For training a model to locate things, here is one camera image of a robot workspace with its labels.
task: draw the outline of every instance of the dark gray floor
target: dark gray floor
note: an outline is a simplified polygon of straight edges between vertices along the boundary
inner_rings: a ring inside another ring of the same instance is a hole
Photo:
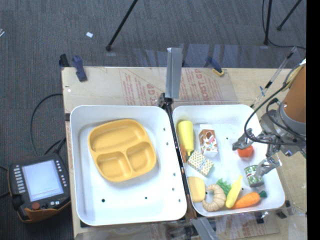
[[[84,66],[166,67],[167,48],[180,47],[185,67],[202,67],[211,56],[223,68],[262,70],[278,68],[297,46],[286,66],[293,68],[306,56],[307,0],[281,31],[277,26],[297,1],[272,0],[265,45],[269,0],[138,0],[107,52],[133,0],[0,0],[0,166],[35,157],[31,116],[42,99],[62,92],[60,55],[70,64],[79,55]],[[56,95],[34,114],[36,152],[43,154],[64,136],[63,101]],[[7,191],[1,169],[0,195]],[[73,238],[70,207],[35,224],[19,221],[9,195],[0,199],[0,210],[0,239]]]

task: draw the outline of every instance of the red tomato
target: red tomato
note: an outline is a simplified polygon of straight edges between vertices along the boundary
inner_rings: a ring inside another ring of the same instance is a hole
[[[241,158],[249,158],[252,156],[252,154],[254,153],[254,147],[252,145],[244,148],[244,149],[237,149],[239,157]]]

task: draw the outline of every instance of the orange carrot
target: orange carrot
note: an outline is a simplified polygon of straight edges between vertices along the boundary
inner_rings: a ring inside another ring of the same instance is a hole
[[[257,192],[251,192],[244,195],[239,200],[237,200],[234,203],[234,205],[231,207],[231,209],[238,209],[238,208],[253,206],[256,203],[258,203],[259,200],[260,200],[260,195]]]

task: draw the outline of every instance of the brown cylinder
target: brown cylinder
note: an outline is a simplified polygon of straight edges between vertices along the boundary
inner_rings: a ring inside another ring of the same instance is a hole
[[[305,65],[293,80],[293,83],[283,100],[283,109],[285,114],[294,121],[306,123],[307,108],[306,108],[306,92],[307,92],[307,77]]]

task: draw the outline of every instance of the display screen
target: display screen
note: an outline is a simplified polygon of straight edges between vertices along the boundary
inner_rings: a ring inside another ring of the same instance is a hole
[[[31,202],[64,192],[54,160],[23,166],[22,170]]]

